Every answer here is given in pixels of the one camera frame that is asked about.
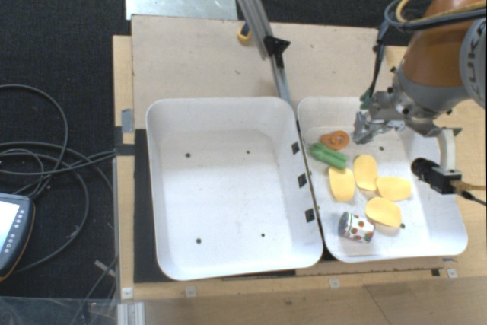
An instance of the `yellow potato slice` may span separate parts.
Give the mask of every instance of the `yellow potato slice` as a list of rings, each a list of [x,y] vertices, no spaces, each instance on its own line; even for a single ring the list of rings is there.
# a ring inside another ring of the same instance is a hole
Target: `yellow potato slice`
[[[377,188],[383,198],[392,201],[403,200],[411,195],[411,182],[402,177],[379,177]]]
[[[401,225],[401,209],[396,203],[385,198],[372,198],[365,205],[365,214],[370,219],[387,226]]]
[[[353,174],[358,188],[369,191],[377,189],[377,163],[372,156],[358,156],[353,162]]]
[[[353,197],[355,181],[353,173],[348,168],[339,170],[335,167],[328,168],[329,186],[332,194],[339,202],[346,202]]]

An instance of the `patterned can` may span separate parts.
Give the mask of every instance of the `patterned can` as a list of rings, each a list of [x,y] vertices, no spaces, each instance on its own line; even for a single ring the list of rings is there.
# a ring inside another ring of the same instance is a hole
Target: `patterned can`
[[[374,235],[375,223],[366,217],[344,212],[338,224],[338,234],[355,241],[368,243]]]

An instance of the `black floor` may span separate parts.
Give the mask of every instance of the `black floor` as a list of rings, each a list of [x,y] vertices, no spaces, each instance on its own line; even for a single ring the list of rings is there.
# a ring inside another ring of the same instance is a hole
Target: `black floor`
[[[381,22],[390,1],[263,0],[271,21],[366,27]],[[124,0],[0,0],[0,84],[28,84],[52,95],[66,113],[70,148],[85,155],[112,150],[111,37],[128,33]],[[390,43],[405,43],[405,38],[394,35]],[[1,143],[62,141],[61,120],[42,99],[0,90],[0,102]],[[8,169],[7,163],[0,167]],[[100,167],[111,176],[110,163]],[[83,231],[53,260],[0,283],[0,295],[82,298],[101,274],[94,261],[112,261],[110,191],[90,170],[80,174],[91,194]],[[0,176],[0,192],[16,185]],[[76,180],[69,175],[54,179],[37,203],[33,236],[19,268],[63,245],[83,211],[83,192]],[[112,284],[107,278],[93,297],[105,298]]]

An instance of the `wooden table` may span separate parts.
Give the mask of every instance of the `wooden table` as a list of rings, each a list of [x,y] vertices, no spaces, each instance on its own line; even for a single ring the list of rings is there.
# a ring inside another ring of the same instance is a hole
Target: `wooden table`
[[[252,43],[237,41],[238,27],[235,21],[135,16],[132,36],[113,38],[116,126],[122,111],[133,109],[135,129],[144,129],[148,105],[161,98],[275,95],[270,62]],[[357,96],[370,84],[376,30],[272,28],[292,42],[285,66],[294,108],[307,96]],[[399,64],[404,50],[387,48],[378,88],[390,83],[387,70]],[[485,111],[464,102],[438,124],[463,127],[457,168],[465,181],[485,184]],[[133,144],[134,133],[124,132],[123,143]],[[445,324],[477,323],[487,315],[485,208],[474,202],[457,198],[469,244],[451,259],[330,261],[285,278],[134,283],[133,156],[117,157],[116,176],[119,287],[122,298],[146,302],[147,323]],[[449,269],[458,277],[449,278]]]

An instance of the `empty white tray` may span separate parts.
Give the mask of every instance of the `empty white tray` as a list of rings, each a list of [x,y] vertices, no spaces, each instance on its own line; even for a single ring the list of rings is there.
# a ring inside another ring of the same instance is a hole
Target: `empty white tray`
[[[176,280],[296,269],[323,242],[293,110],[275,97],[148,109],[157,258]]]
[[[309,146],[318,142],[321,135],[337,129],[352,133],[358,107],[357,97],[309,97],[303,100],[298,108],[303,143]],[[412,194],[397,203],[401,208],[404,228],[376,224],[375,235],[369,244],[340,237],[338,223],[342,213],[348,211],[364,215],[365,203],[373,194],[356,187],[349,202],[335,201],[329,188],[328,166],[307,156],[326,247],[334,257],[354,263],[456,255],[465,250],[467,235],[455,196],[437,193],[411,172],[411,163],[416,158],[439,161],[436,139],[422,137],[410,129],[390,131],[377,135],[365,145],[356,145],[351,140],[342,152],[349,157],[347,167],[350,169],[356,156],[374,156],[379,176],[411,180]]]

